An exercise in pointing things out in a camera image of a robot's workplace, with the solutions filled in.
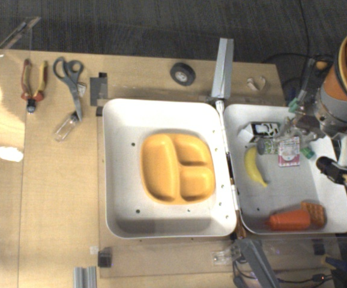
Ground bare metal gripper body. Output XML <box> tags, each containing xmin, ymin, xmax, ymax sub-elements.
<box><xmin>292</xmin><ymin>106</ymin><xmax>327</xmax><ymax>140</ymax></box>

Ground green can with grey lid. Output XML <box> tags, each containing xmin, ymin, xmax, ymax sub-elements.
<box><xmin>256</xmin><ymin>137</ymin><xmax>281</xmax><ymax>156</ymax></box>

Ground orange divided plate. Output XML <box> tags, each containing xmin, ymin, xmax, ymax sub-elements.
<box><xmin>140</xmin><ymin>133</ymin><xmax>217</xmax><ymax>205</ymax></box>

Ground yellow banana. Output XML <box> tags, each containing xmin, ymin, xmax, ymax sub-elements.
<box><xmin>244</xmin><ymin>146</ymin><xmax>269</xmax><ymax>189</ymax></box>

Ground black cylinder on white bracket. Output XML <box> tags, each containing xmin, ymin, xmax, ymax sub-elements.
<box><xmin>315</xmin><ymin>133</ymin><xmax>347</xmax><ymax>186</ymax></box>

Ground white plastic tray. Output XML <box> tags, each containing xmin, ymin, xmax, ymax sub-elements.
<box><xmin>101</xmin><ymin>98</ymin><xmax>238</xmax><ymax>240</ymax></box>
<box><xmin>222</xmin><ymin>103</ymin><xmax>347</xmax><ymax>236</ymax></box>

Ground pink and white packet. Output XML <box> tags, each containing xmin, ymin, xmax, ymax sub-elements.
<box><xmin>277</xmin><ymin>136</ymin><xmax>301</xmax><ymax>168</ymax></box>

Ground orange waffle biscuit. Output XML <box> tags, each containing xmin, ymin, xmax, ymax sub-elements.
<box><xmin>300</xmin><ymin>202</ymin><xmax>326</xmax><ymax>229</ymax></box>

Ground black and white carton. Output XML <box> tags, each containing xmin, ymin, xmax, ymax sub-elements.
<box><xmin>236</xmin><ymin>121</ymin><xmax>283</xmax><ymax>144</ymax></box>

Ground orange bottle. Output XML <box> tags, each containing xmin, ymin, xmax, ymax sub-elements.
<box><xmin>264</xmin><ymin>209</ymin><xmax>312</xmax><ymax>232</ymax></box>

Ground red and yellow pliers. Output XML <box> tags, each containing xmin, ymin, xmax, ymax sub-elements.
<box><xmin>20</xmin><ymin>58</ymin><xmax>49</xmax><ymax>114</ymax></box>

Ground grey scissors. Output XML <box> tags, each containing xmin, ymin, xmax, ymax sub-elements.
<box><xmin>52</xmin><ymin>56</ymin><xmax>85</xmax><ymax>122</ymax></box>

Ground black tape roll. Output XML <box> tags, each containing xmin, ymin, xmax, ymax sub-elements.
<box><xmin>169</xmin><ymin>62</ymin><xmax>196</xmax><ymax>87</ymax></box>

